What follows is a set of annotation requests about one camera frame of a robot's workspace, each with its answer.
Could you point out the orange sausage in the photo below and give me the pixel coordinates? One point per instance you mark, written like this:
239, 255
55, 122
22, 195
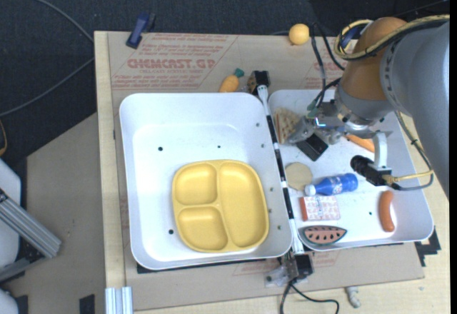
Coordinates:
386, 211

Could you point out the brown cardboard board red print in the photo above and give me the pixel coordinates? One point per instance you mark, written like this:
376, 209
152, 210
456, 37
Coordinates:
171, 66

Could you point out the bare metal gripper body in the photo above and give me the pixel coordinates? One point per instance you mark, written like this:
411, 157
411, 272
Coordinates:
357, 124

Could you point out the black rectangular block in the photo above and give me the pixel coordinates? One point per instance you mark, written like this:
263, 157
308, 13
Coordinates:
313, 147

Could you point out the thin black and white rod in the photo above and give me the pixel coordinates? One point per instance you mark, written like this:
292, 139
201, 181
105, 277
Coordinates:
282, 173

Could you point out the blue bottle with white cap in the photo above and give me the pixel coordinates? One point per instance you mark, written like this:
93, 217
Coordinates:
337, 184

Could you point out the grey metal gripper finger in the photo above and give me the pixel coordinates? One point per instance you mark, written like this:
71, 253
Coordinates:
300, 130
333, 136

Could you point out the yellow divided plate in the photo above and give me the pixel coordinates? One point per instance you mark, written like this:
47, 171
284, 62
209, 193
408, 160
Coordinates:
228, 205

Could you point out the orange and white packet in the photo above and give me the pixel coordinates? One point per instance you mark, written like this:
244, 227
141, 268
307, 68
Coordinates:
320, 208

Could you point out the round tan biscuit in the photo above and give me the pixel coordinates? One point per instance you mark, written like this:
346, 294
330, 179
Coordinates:
298, 176

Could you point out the orange carrot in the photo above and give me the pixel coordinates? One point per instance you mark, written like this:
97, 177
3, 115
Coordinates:
363, 143

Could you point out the pizza slice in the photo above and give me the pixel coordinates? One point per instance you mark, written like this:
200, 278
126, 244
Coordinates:
283, 123

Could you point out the black cylinder on white bracket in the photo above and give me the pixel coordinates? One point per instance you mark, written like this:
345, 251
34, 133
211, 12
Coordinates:
371, 170

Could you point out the yellow ball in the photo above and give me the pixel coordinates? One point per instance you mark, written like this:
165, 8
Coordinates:
298, 34

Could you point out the white plastic tray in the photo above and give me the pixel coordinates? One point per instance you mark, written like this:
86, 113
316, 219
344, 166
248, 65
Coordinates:
200, 127
360, 212

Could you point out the watermelon slice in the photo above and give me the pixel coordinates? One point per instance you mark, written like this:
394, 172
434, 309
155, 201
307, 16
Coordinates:
324, 235

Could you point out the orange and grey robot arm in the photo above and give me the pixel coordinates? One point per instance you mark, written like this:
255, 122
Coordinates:
410, 70

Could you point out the yellow-orange carrot with green top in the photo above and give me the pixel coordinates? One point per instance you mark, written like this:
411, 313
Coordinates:
229, 83

